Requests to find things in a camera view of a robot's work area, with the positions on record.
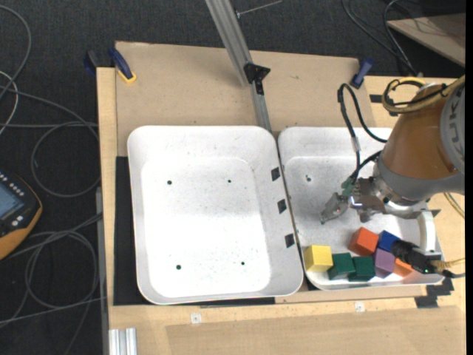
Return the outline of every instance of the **white cable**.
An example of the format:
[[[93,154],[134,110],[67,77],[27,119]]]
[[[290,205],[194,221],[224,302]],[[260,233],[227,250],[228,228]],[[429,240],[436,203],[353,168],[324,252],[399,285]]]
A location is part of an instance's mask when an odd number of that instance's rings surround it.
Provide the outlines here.
[[[7,122],[5,122],[5,126],[3,126],[1,129],[0,129],[0,137],[1,135],[3,134],[4,130],[7,128],[8,124],[11,122],[11,120],[13,119],[13,116],[15,115],[16,113],[16,109],[18,108],[18,102],[20,101],[20,98],[19,98],[19,94],[18,94],[18,87],[16,86],[16,83],[13,81],[13,78],[11,76],[9,76],[7,73],[3,72],[3,71],[0,71],[0,74],[3,75],[5,78],[9,79],[13,85],[13,89],[17,92],[15,94],[15,105],[13,106],[13,110],[12,112],[10,113],[10,117],[7,119]]]

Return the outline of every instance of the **toy block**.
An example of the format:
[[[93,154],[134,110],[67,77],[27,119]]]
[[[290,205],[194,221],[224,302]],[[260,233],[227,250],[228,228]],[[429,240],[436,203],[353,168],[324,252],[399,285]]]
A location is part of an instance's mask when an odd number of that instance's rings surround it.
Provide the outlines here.
[[[304,250],[306,271],[326,272],[333,266],[330,246],[311,245]]]
[[[363,226],[351,237],[348,249],[361,257],[374,254],[378,245],[378,235]]]
[[[375,273],[377,277],[384,279],[394,271],[395,257],[390,252],[377,248],[372,259],[375,262]]]
[[[394,234],[389,233],[386,230],[383,230],[379,233],[378,239],[378,248],[391,252],[391,245],[396,241],[401,240],[400,237],[396,237]]]
[[[372,257],[353,257],[355,272],[348,275],[349,281],[369,281],[375,275],[375,264]]]
[[[344,279],[355,272],[355,265],[349,252],[334,254],[332,260],[333,267],[327,271],[330,280]]]
[[[393,272],[399,276],[406,277],[412,272],[412,267],[410,264],[403,262],[400,259],[394,261],[394,270]]]

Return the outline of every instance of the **orange and black device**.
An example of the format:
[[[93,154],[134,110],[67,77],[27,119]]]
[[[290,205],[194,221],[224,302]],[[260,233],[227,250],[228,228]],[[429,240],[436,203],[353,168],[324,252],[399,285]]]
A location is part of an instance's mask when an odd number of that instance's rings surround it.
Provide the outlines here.
[[[42,211],[30,186],[0,166],[0,260],[27,237]]]

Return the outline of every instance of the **yellow block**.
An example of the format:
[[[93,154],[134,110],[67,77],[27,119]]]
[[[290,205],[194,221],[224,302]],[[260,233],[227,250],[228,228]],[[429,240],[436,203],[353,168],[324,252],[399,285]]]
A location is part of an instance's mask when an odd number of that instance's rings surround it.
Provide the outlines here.
[[[311,272],[326,272],[333,266],[330,246],[311,245],[304,250],[305,269]]]

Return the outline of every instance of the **black clamp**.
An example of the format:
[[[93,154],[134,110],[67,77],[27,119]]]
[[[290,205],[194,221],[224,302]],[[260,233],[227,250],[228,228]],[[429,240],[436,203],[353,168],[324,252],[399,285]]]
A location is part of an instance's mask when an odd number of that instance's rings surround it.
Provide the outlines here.
[[[265,91],[263,90],[263,79],[266,75],[270,72],[270,69],[263,66],[257,66],[256,64],[247,63],[243,67],[245,71],[246,78],[248,79],[248,83],[254,85],[256,87],[256,93],[258,95],[264,95]]]

